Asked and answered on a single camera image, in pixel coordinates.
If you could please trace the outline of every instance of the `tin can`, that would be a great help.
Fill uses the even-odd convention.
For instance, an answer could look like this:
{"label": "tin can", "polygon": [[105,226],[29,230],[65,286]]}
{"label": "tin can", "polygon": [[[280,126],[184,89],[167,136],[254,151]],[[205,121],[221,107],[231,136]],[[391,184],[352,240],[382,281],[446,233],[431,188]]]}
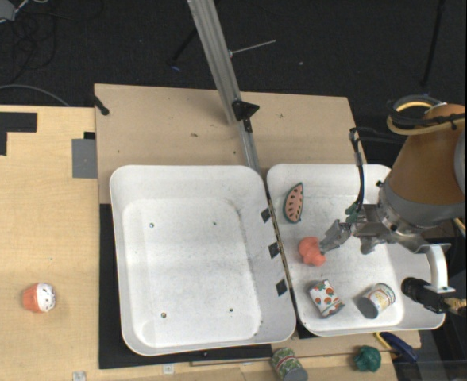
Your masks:
{"label": "tin can", "polygon": [[311,287],[310,296],[313,303],[318,307],[318,310],[325,318],[336,314],[345,307],[345,304],[336,294],[336,291],[328,279],[319,281]]}
{"label": "tin can", "polygon": [[375,319],[396,301],[396,295],[386,283],[378,283],[359,300],[358,307],[368,319]]}
{"label": "tin can", "polygon": [[289,347],[275,351],[271,364],[283,381],[307,381],[307,371]]}

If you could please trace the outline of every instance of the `black bracket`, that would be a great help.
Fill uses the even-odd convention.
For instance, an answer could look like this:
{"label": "black bracket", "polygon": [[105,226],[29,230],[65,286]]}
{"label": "black bracket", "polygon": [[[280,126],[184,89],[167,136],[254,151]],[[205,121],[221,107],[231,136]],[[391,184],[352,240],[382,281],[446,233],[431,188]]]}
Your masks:
{"label": "black bracket", "polygon": [[246,103],[242,100],[236,100],[232,103],[232,108],[237,121],[242,120],[244,122],[244,130],[246,130],[248,133],[252,133],[253,128],[249,119],[256,113],[258,109],[260,109],[260,106]]}

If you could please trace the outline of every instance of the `black floor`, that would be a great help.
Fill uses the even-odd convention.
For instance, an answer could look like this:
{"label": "black floor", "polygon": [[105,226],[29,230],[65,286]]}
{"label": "black floor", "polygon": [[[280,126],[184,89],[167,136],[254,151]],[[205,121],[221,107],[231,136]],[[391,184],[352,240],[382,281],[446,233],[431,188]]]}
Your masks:
{"label": "black floor", "polygon": [[[276,40],[233,55],[241,90],[347,97],[358,126],[387,132],[387,103],[397,98],[428,94],[465,105],[466,0],[445,0],[423,85],[438,4],[221,0],[217,7],[230,50]],[[37,87],[72,106],[90,106],[95,83],[215,89],[199,38],[187,39],[193,29],[187,0],[30,2],[0,24],[0,86]],[[26,89],[0,90],[2,103],[60,105]],[[365,145],[372,164],[391,167],[398,151]],[[465,257],[454,263],[460,272]]]}

